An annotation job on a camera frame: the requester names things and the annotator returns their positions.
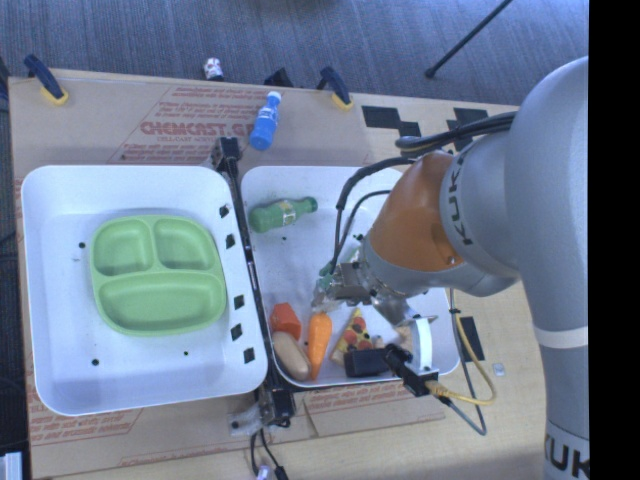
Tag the red and white small can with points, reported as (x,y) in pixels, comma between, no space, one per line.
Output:
(213,69)

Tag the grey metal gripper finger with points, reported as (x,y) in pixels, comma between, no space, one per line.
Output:
(336,306)
(320,300)

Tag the thin black and white rod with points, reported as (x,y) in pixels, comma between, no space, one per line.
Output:
(246,253)

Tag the yellow pizza slice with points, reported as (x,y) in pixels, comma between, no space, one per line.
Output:
(354,335)

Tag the white plastic tray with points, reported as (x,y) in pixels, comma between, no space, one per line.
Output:
(290,268)
(65,288)

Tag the black cylinder on white bracket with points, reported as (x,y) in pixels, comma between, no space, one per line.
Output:
(367,363)

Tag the orange carton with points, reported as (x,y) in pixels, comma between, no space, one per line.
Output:
(286,320)

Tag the orange carrot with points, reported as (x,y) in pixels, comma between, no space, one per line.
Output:
(319,340)

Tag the tan biscuit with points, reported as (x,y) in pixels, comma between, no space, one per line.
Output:
(404,338)

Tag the brown cardboard board red print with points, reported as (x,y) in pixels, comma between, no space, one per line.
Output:
(125,123)

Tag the black tripod stand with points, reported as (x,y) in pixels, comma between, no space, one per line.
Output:
(480,24)

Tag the tan bread roll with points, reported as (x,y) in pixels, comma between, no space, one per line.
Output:
(292,357)

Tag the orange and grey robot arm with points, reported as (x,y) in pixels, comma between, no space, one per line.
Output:
(505,203)

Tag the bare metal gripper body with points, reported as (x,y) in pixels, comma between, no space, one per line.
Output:
(352,283)

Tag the green plastic bottle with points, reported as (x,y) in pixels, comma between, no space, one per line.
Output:
(267,217)

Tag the green divided plate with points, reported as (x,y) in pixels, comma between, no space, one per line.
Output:
(160,293)

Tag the blue plastic bottle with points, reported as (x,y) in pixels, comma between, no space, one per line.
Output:
(263,125)

